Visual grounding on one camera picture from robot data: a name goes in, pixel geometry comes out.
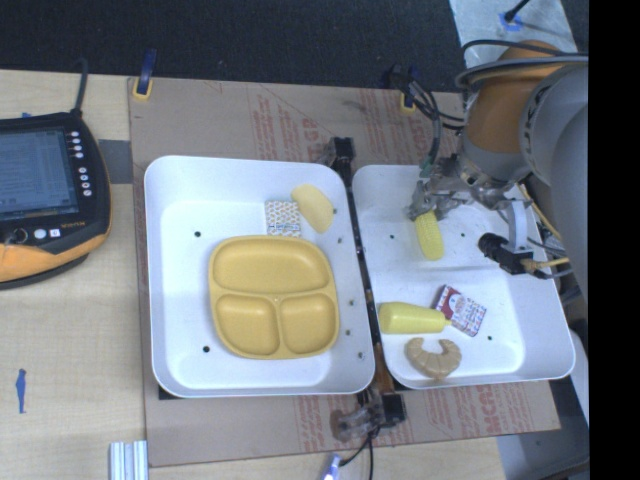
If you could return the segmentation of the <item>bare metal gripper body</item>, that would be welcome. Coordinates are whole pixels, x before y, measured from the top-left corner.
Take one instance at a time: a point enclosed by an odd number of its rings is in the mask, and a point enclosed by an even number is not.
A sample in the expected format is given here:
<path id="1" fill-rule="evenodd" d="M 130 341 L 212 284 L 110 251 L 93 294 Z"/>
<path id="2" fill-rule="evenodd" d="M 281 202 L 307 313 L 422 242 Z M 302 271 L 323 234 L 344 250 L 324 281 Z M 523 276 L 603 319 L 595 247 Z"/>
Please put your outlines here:
<path id="1" fill-rule="evenodd" d="M 514 181 L 498 180 L 482 172 L 462 155 L 438 159 L 426 182 L 432 207 L 435 207 L 437 197 L 449 196 L 458 201 L 458 206 L 475 201 L 486 208 L 500 208 L 515 185 Z"/>

